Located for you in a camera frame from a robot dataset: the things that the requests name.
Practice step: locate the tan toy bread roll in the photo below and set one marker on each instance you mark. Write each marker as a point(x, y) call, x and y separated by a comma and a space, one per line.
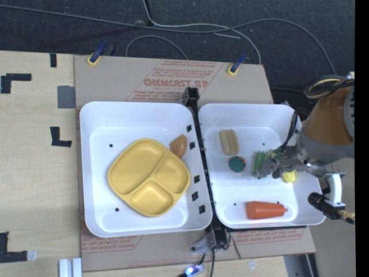
point(228, 142)

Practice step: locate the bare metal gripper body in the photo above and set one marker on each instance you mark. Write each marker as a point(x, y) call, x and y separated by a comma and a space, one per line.
point(291, 161)

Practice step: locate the black cylinder on white bracket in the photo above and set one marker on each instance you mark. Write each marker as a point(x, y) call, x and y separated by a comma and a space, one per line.
point(334, 190)

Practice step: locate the green toy vegetable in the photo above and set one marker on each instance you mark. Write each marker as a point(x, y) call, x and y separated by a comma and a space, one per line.
point(259, 160)

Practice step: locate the brown toy croissant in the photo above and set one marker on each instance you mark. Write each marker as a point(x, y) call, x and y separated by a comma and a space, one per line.
point(179, 146)

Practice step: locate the yellow toy corn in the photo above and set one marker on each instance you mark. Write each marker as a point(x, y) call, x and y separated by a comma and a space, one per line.
point(289, 177)

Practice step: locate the thin black rod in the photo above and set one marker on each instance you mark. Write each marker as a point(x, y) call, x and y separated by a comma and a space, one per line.
point(205, 166)

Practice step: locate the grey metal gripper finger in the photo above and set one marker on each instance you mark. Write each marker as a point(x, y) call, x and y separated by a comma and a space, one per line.
point(266, 167)
point(278, 173)

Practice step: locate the green and orange round toy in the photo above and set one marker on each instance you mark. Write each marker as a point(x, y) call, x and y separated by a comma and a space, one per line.
point(237, 164)

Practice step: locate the yellow divided plate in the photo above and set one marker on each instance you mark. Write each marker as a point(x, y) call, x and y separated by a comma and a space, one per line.
point(138, 166)

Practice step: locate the white plastic tray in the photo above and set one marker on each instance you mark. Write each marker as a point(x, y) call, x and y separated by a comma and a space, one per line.
point(101, 200)
point(259, 189)

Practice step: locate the orange toy carrot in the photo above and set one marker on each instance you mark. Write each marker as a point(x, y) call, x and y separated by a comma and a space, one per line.
point(263, 210)

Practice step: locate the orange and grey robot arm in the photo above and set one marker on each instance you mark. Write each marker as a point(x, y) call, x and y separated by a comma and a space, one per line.
point(325, 125)

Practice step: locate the brown cardboard board red print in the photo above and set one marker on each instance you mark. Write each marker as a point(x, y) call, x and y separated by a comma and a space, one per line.
point(121, 79)

